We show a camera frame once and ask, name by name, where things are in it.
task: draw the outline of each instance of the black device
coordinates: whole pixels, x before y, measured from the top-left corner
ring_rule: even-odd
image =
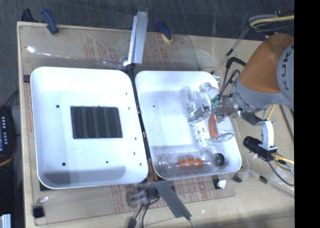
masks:
[[[15,150],[15,131],[10,111],[0,108],[0,166],[10,162]]]

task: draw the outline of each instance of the brown cylinder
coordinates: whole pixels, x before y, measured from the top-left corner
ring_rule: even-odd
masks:
[[[277,65],[281,54],[294,37],[277,33],[262,42],[250,57],[239,79],[243,86],[262,93],[280,93]]]

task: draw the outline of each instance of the table surface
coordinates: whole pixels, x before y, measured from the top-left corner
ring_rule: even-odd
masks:
[[[108,214],[98,217],[90,218],[78,218],[76,220],[51,222],[44,221],[41,225],[36,223],[33,217],[33,206],[35,204],[35,195],[37,194],[37,186],[33,180],[32,172],[35,173],[34,154],[31,150],[29,143],[30,137],[28,132],[28,108],[26,104],[25,96],[25,82],[24,75],[30,73],[35,67],[32,67],[33,62],[25,59],[24,50],[27,47],[22,44],[22,38],[29,38],[29,42],[37,44],[37,41],[42,40],[42,31],[45,24],[25,23],[19,22],[17,25],[17,39],[18,39],[18,68],[19,68],[19,90],[20,90],[20,113],[21,113],[21,141],[22,141],[22,172],[23,172],[23,197],[24,197],[24,217],[26,227],[126,227],[126,223],[130,217],[132,217],[136,211],[123,212],[118,214]],[[80,28],[70,26],[58,26],[64,32],[72,32],[73,30],[85,29],[87,32],[103,33],[108,32],[108,42],[122,38],[125,34],[126,39],[118,43],[120,52],[125,51],[129,47],[129,41],[127,38],[130,36],[130,32],[119,30],[107,30],[96,28]],[[151,33],[156,38],[159,36],[156,33]],[[71,40],[74,39],[72,33],[67,35]],[[231,48],[235,40],[233,39],[221,39],[210,37],[197,37],[197,36],[181,36],[174,35],[173,38],[182,40],[182,43],[187,42],[187,48],[192,49],[192,52],[196,52],[198,55],[206,56],[211,62],[215,60],[215,65],[222,62],[225,53]],[[70,42],[55,41],[56,45],[52,45],[53,48],[59,47],[61,51],[66,49],[66,54],[76,51],[73,49]],[[248,61],[254,50],[259,46],[261,42],[242,40],[237,46],[234,54],[244,60]],[[55,59],[59,60],[60,55],[51,56],[51,62],[55,62]],[[278,152],[286,156],[289,159],[294,159],[294,139],[293,139],[293,119],[290,112],[282,106],[276,106],[272,112],[272,119],[276,120],[274,125],[275,144],[278,146]],[[243,136],[253,136],[259,138],[261,130],[256,127],[245,123],[244,121],[236,121],[237,129]],[[205,201],[198,201],[192,203],[186,203],[187,209],[192,214],[191,221],[194,227],[213,227],[213,226],[228,226],[228,227],[247,227],[248,223],[258,227],[294,227],[295,226],[295,200],[294,200],[294,188],[288,187],[281,183],[279,179],[273,174],[268,164],[257,156],[245,152],[245,158],[247,158],[249,169],[243,173],[243,181],[235,182],[234,180],[228,180],[232,183],[234,188],[234,195],[228,197],[222,197],[219,199],[210,199]],[[259,178],[263,176],[265,181],[262,182]],[[90,210],[87,205],[77,205],[77,208],[83,208],[84,211]],[[192,227],[184,218],[174,218],[173,214],[168,207],[157,207],[149,209],[144,224],[147,227]]]

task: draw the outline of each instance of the gray carpet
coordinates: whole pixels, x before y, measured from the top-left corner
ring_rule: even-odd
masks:
[[[42,22],[52,11],[57,24],[130,30],[137,11],[148,11],[148,30],[163,21],[173,34],[237,39],[255,15],[292,12],[295,0],[0,0],[0,103],[18,89],[16,22],[29,8]],[[282,32],[294,36],[294,28]],[[250,30],[245,39],[263,40]],[[11,104],[19,104],[15,97]]]

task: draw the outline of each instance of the black vent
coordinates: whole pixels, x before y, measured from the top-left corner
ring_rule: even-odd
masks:
[[[71,107],[74,139],[122,138],[116,107]]]

